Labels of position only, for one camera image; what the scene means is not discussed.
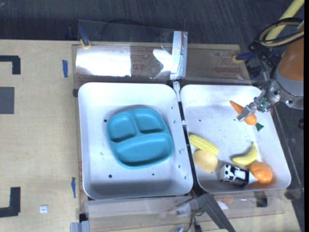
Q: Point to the orange carrot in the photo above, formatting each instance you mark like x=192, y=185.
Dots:
x=252, y=120

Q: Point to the yellow corn cob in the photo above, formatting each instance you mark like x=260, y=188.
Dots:
x=204, y=144

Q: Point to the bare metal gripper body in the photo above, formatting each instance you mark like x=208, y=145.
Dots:
x=277, y=98

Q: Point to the yellow lemon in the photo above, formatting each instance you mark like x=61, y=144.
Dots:
x=205, y=161

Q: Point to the yellow banana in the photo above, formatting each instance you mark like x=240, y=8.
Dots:
x=245, y=159

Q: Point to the thin black and white rod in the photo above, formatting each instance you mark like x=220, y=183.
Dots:
x=181, y=112

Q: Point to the white plastic tray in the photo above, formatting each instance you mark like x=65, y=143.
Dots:
x=217, y=110
x=96, y=129

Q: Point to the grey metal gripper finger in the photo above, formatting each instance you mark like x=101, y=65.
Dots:
x=245, y=113

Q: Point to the orange bread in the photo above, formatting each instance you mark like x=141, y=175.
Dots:
x=262, y=173

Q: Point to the blue divided plate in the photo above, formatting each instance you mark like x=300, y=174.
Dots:
x=140, y=149

